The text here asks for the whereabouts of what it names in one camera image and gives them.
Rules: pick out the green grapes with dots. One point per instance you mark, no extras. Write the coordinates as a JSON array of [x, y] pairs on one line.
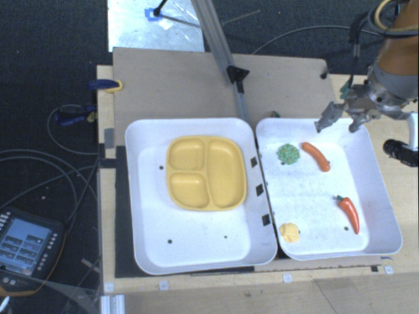
[[288, 154]]

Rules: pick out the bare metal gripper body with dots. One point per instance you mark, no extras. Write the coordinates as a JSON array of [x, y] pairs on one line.
[[368, 100]]

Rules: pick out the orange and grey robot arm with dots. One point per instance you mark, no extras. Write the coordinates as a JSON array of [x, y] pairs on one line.
[[394, 54]]

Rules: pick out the yellow toy food lump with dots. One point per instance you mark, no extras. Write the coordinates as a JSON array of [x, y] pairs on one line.
[[289, 232]]

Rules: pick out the black cylinder on white bracket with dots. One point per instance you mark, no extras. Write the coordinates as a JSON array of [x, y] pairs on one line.
[[402, 146]]

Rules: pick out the orange sausage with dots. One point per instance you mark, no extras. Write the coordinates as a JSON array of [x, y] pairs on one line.
[[316, 156]]

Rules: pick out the brown cardboard board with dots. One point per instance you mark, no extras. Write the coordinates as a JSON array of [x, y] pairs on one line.
[[203, 87]]

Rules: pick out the orange carrot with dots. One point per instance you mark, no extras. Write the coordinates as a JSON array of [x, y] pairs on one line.
[[351, 213]]

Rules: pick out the yellow divided plate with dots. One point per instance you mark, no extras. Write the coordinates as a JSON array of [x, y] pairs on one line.
[[205, 172]]

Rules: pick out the white plastic tray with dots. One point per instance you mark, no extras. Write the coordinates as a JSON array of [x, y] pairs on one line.
[[314, 195], [196, 227]]

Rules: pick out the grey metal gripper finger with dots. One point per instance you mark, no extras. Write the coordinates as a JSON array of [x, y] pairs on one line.
[[327, 115], [358, 120]]

